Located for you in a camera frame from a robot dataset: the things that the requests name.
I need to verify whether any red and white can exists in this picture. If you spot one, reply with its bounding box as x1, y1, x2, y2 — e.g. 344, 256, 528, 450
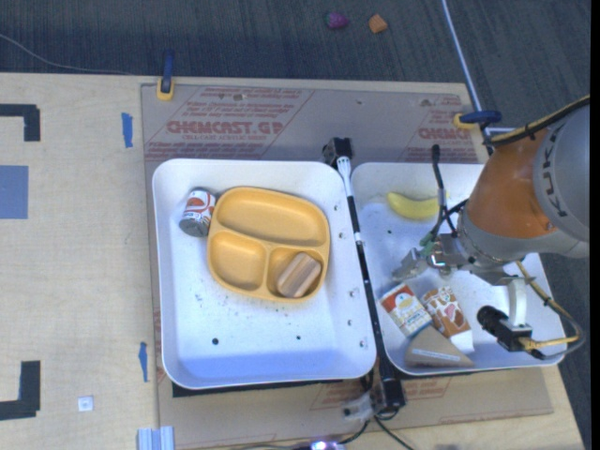
178, 187, 218, 239

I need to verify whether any black cylinder on white bracket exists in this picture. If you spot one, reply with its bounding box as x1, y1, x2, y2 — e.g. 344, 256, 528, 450
476, 278, 535, 353

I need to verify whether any orange and white carton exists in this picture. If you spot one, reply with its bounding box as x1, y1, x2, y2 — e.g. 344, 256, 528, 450
419, 285, 476, 355

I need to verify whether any yellow banana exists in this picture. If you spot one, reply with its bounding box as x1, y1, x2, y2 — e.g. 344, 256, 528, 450
385, 190, 443, 221

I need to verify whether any white plastic tray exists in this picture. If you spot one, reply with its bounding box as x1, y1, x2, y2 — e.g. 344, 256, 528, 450
151, 157, 378, 390
350, 161, 569, 377

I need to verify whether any black block with thin wires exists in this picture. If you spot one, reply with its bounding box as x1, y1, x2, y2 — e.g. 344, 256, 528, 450
322, 137, 354, 166
372, 376, 407, 413

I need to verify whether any thin black and white rod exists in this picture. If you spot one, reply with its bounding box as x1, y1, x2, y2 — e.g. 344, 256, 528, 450
336, 156, 400, 393

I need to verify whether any yellow divided plate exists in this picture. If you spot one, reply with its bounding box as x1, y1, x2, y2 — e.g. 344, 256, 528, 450
205, 186, 332, 304

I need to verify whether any brown cardboard board red print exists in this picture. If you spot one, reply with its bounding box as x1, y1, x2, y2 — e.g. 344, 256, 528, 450
140, 81, 555, 450

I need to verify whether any tan toy bread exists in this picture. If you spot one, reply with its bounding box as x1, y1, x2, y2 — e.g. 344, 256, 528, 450
276, 251, 323, 299

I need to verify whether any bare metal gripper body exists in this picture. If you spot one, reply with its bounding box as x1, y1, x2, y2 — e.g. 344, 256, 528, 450
425, 232, 475, 274

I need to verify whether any red and white packet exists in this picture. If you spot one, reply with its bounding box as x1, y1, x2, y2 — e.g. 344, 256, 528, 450
379, 283, 433, 338

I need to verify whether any tan pizza slice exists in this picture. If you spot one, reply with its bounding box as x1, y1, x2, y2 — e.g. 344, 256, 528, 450
403, 324, 476, 370

